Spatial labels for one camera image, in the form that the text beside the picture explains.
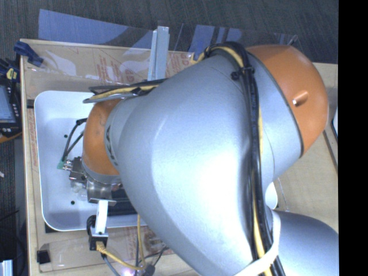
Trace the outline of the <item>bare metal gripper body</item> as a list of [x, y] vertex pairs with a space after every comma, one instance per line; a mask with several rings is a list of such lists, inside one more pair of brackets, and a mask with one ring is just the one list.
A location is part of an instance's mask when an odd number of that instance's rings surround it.
[[99, 200], [107, 200], [109, 205], [116, 204], [112, 191], [121, 182], [117, 174], [97, 173], [88, 168], [80, 156], [68, 160], [68, 171], [72, 189], [84, 190], [88, 202], [96, 204]]

